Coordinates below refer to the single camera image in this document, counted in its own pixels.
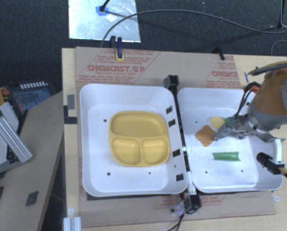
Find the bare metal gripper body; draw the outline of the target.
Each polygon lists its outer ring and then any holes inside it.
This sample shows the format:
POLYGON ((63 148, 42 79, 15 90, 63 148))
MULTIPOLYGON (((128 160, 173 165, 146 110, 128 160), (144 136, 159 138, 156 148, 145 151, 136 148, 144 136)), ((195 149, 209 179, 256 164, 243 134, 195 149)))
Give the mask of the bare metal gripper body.
POLYGON ((256 136, 263 142, 273 142, 279 139, 281 142, 285 141, 285 138, 274 137, 269 130, 262 128, 259 124, 253 124, 247 118, 239 118, 235 121, 234 125, 231 127, 231 134, 240 140, 245 139, 247 136, 256 136))

